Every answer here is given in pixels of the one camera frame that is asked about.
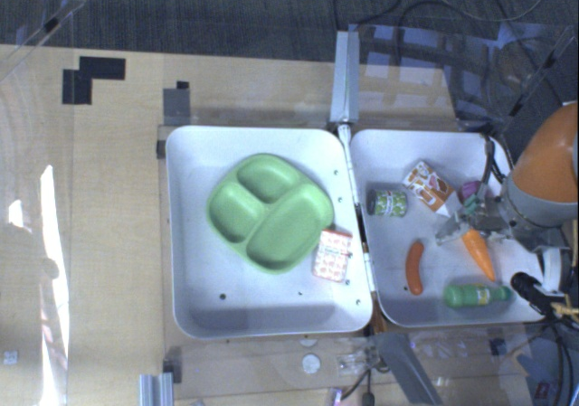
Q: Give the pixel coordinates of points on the purple round toy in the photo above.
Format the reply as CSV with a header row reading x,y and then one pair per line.
x,y
469,191

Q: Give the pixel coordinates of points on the orange sausage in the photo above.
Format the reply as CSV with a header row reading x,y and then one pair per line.
x,y
414,268

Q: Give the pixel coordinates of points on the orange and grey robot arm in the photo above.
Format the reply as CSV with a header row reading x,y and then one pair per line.
x,y
549,160

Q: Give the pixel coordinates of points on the orange and white carton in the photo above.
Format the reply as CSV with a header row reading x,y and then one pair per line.
x,y
429,189

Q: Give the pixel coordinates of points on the green bottle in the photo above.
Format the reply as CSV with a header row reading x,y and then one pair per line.
x,y
472,296

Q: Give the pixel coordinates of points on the orange and white packet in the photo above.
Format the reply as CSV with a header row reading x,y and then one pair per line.
x,y
332,256

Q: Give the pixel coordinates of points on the black cylinder on white bracket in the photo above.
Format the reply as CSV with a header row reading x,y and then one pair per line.
x,y
528,287

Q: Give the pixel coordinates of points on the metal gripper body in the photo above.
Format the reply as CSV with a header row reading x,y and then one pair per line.
x,y
492,219

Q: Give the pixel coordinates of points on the green divided plate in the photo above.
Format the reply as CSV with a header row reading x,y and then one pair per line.
x,y
270,213

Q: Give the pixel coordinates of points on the thin black and white rod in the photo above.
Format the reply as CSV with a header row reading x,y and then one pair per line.
x,y
349,155

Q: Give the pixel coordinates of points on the white plastic tray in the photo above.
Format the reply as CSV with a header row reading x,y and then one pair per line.
x,y
271,309
398,155

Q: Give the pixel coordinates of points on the green can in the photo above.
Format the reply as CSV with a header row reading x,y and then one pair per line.
x,y
388,203

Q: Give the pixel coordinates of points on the orange carrot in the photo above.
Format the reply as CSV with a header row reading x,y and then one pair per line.
x,y
480,255

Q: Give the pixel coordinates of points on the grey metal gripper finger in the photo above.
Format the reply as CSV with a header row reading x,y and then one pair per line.
x,y
495,236
452,231

